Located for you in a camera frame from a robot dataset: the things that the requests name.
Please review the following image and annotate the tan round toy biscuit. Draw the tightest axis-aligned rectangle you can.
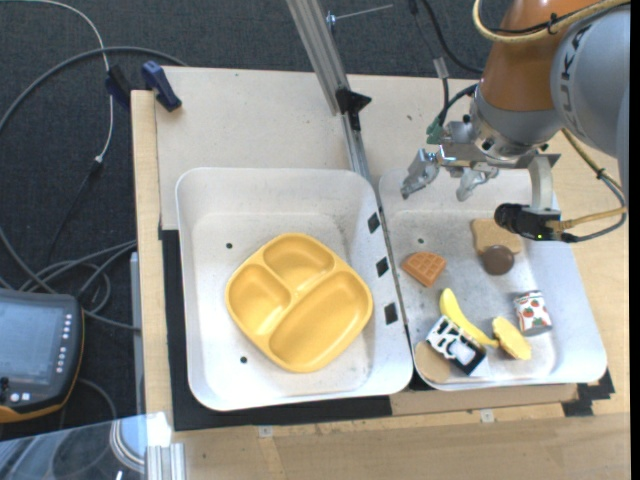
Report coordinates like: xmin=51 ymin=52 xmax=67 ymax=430
xmin=413 ymin=340 xmax=454 ymax=385

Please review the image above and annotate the yellow divided plate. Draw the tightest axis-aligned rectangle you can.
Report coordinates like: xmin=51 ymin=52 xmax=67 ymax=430
xmin=224 ymin=232 xmax=375 ymax=375

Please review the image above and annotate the pale flat board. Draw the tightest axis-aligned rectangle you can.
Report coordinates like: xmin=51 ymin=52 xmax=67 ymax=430
xmin=154 ymin=65 xmax=581 ymax=418

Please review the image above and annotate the white strawberry print can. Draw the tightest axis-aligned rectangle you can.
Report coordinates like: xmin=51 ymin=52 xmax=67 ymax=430
xmin=513 ymin=290 xmax=554 ymax=338

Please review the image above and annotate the black and white carton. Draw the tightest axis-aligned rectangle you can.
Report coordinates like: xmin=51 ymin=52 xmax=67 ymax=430
xmin=424 ymin=314 xmax=489 ymax=377

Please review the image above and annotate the yellow banana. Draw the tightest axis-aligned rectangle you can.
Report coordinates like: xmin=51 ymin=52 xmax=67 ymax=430
xmin=438 ymin=287 xmax=501 ymax=351

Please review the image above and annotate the tan toy bread slice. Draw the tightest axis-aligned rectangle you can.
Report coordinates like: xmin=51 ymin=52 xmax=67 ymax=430
xmin=469 ymin=217 xmax=524 ymax=257

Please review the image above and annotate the yellow and brown toy slice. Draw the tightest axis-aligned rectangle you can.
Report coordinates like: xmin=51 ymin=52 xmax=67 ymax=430
xmin=490 ymin=315 xmax=533 ymax=361

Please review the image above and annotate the black cylinder on white bracket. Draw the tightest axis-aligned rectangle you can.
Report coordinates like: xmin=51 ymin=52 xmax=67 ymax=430
xmin=493 ymin=153 xmax=564 ymax=243

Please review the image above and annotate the brown round toy biscuit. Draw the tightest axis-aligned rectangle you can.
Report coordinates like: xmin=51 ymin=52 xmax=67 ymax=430
xmin=480 ymin=244 xmax=516 ymax=277

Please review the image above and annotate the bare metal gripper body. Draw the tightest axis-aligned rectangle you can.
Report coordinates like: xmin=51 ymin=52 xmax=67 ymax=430
xmin=437 ymin=120 xmax=544 ymax=170

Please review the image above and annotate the orange toy waffle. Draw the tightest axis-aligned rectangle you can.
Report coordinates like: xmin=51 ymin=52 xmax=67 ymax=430
xmin=400 ymin=251 xmax=448 ymax=289

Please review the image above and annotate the white plastic tray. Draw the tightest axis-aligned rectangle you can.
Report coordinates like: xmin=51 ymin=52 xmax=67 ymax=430
xmin=174 ymin=166 xmax=415 ymax=413
xmin=378 ymin=167 xmax=609 ymax=393

